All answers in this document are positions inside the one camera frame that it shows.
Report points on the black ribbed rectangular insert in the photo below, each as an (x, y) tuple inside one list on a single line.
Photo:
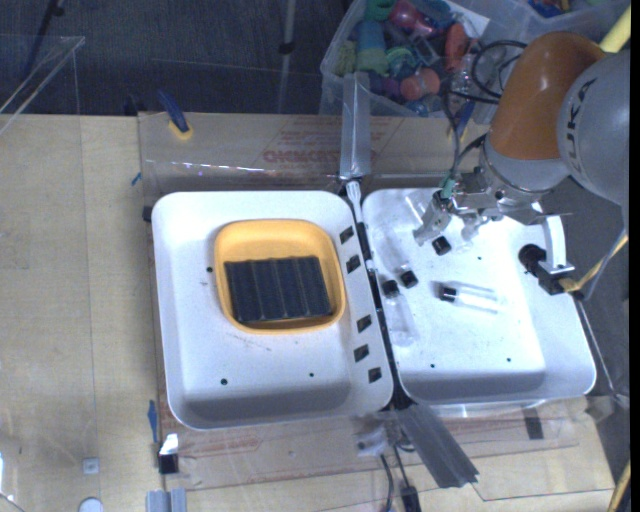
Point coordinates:
[(277, 290)]

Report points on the white plastic tray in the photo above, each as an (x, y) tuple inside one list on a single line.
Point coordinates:
[(270, 370), (470, 350)]

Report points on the clear plastic bin of toys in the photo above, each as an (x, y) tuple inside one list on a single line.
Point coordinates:
[(390, 55)]

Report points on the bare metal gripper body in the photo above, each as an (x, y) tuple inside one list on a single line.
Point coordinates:
[(492, 202)]

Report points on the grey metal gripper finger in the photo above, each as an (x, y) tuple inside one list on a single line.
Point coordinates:
[(434, 217), (471, 229)]

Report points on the yellow rounded plastic bowl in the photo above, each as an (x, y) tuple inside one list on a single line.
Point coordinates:
[(270, 240)]

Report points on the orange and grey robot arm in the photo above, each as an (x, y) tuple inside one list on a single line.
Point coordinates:
[(530, 110)]

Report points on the brown cardboard board, red print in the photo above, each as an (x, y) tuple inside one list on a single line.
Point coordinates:
[(300, 145)]

